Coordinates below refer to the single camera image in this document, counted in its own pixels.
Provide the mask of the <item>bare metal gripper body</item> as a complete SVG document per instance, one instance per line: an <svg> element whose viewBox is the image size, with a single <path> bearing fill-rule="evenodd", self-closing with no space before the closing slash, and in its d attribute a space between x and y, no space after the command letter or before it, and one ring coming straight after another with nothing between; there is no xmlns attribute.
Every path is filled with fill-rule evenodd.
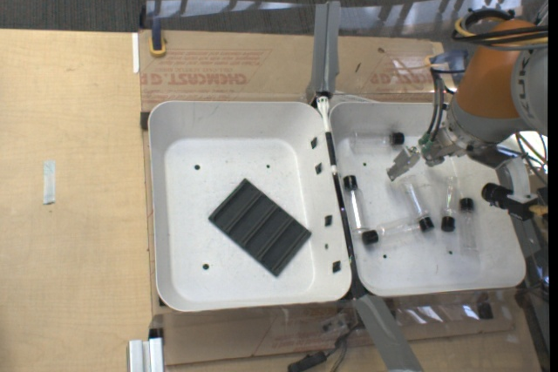
<svg viewBox="0 0 558 372"><path fill-rule="evenodd" d="M461 157L473 152L479 141L470 135L453 132L447 127L426 133L419 140L419 150L428 166L443 163L448 157Z"/></svg>

